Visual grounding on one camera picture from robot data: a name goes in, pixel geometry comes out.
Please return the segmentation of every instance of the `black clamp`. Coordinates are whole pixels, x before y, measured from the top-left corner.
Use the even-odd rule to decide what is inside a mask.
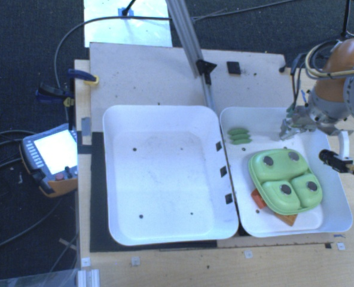
[[[212,80],[210,78],[210,73],[217,67],[216,64],[205,62],[204,60],[196,61],[197,69],[200,75],[205,75],[205,83],[207,85],[212,85]]]

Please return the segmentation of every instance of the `wooden table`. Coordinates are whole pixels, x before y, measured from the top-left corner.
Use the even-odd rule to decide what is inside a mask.
[[[77,60],[75,67],[88,71],[90,62]],[[303,75],[304,90],[313,84]],[[91,114],[90,88],[81,81],[76,83],[78,130],[81,130],[81,119]],[[354,119],[349,118],[343,126],[354,129]],[[83,143],[90,144],[90,137],[83,137]],[[337,139],[331,138],[330,144],[338,150]],[[354,158],[354,133],[350,137],[350,156]],[[340,176],[353,225],[339,236],[305,234],[266,239],[246,236],[221,241],[220,248],[215,249],[91,253],[91,155],[80,154],[78,160],[80,257],[82,261],[90,260],[84,269],[99,269],[101,286],[354,286],[352,175]],[[343,243],[345,250],[339,250],[337,243]],[[132,257],[139,257],[141,264],[132,266]]]

